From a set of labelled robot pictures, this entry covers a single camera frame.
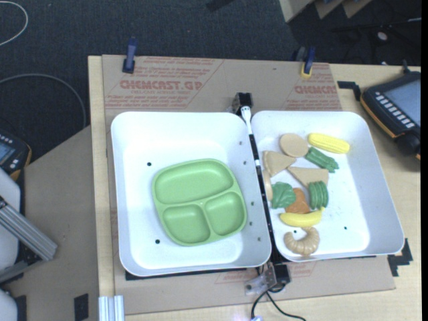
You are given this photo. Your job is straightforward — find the green bean pods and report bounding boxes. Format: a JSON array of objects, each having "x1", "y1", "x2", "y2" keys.
[{"x1": 304, "y1": 146, "x2": 340, "y2": 174}]

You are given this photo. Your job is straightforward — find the yellow corn cob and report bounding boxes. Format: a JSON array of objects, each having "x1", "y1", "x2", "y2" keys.
[{"x1": 307, "y1": 132, "x2": 351, "y2": 155}]

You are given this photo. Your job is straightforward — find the white plastic tray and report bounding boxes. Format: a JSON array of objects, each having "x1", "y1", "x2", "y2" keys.
[
  {"x1": 249, "y1": 110, "x2": 405, "y2": 263},
  {"x1": 110, "y1": 111, "x2": 272, "y2": 277}
]

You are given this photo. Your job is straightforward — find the round tan biscuit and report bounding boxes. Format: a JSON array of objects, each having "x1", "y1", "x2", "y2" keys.
[{"x1": 279, "y1": 132, "x2": 309, "y2": 158}]

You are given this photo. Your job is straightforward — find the green sliced cucumber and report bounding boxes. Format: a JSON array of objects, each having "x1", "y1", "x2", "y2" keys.
[{"x1": 308, "y1": 181, "x2": 330, "y2": 210}]

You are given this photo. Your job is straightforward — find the tan croissant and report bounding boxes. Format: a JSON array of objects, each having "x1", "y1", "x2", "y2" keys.
[{"x1": 284, "y1": 226, "x2": 320, "y2": 256}]

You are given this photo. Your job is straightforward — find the brown cardboard board red print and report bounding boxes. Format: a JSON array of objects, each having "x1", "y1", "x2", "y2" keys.
[{"x1": 101, "y1": 54, "x2": 397, "y2": 316}]

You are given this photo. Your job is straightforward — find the thin black and white rod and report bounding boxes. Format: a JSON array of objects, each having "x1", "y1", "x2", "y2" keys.
[{"x1": 240, "y1": 106, "x2": 276, "y2": 263}]

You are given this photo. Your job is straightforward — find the black block with thin wires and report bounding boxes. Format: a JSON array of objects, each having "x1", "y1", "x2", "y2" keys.
[
  {"x1": 265, "y1": 262, "x2": 292, "y2": 292},
  {"x1": 233, "y1": 92, "x2": 253, "y2": 115}
]

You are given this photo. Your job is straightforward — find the green lettuce leaf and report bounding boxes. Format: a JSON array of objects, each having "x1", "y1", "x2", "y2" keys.
[{"x1": 271, "y1": 181, "x2": 297, "y2": 210}]

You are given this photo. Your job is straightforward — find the yellow banana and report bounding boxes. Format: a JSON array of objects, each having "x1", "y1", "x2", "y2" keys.
[{"x1": 279, "y1": 206, "x2": 326, "y2": 227}]

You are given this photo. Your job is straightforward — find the tan pizza slice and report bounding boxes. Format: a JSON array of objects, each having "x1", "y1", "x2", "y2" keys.
[
  {"x1": 262, "y1": 150, "x2": 298, "y2": 177},
  {"x1": 287, "y1": 166, "x2": 330, "y2": 189}
]

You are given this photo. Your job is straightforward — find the green divided plate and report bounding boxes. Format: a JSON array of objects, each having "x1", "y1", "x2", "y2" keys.
[{"x1": 150, "y1": 158, "x2": 248, "y2": 247}]

